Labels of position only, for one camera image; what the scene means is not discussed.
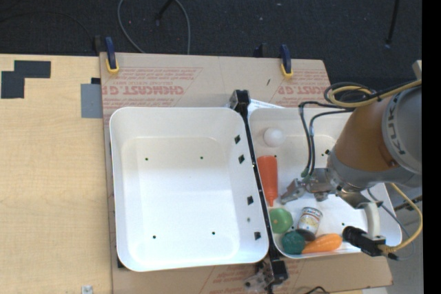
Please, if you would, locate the white ball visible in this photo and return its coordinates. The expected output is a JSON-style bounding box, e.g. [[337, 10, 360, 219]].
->
[[263, 127, 286, 148]]

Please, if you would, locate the orange bottle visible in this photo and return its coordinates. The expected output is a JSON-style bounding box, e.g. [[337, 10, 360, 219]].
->
[[256, 155, 279, 208]]

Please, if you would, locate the black cylinder on white bracket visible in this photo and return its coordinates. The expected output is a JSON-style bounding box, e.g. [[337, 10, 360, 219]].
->
[[342, 201, 387, 258]]

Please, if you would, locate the dark green toy broccoli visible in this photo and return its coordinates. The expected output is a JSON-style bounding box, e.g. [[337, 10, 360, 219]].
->
[[281, 230, 307, 255]]

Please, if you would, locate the small printed can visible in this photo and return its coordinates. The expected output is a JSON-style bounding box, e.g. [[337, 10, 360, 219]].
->
[[296, 206, 324, 242]]

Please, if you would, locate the orange toy carrot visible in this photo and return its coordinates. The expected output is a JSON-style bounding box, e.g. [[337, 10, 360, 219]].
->
[[301, 233, 344, 255]]

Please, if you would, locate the white plastic tray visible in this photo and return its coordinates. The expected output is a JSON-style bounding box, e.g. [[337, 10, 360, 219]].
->
[[109, 106, 270, 273], [247, 107, 403, 260]]

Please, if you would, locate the black block with wires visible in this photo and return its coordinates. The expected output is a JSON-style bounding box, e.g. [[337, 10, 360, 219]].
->
[[269, 260, 289, 285], [233, 89, 251, 112]]

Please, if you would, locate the light green toy pepper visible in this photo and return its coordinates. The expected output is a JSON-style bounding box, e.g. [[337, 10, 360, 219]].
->
[[269, 207, 294, 235]]

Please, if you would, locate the thin black rod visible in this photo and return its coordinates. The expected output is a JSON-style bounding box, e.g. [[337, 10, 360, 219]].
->
[[240, 103, 282, 264]]

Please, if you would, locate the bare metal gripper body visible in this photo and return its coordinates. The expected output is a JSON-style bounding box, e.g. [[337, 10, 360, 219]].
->
[[304, 167, 341, 200]]

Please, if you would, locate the brown cardboard board red print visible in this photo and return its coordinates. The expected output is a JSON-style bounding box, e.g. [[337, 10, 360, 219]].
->
[[99, 52, 394, 294]]

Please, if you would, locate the white paper label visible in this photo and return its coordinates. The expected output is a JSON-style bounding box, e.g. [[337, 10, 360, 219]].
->
[[248, 98, 285, 112]]

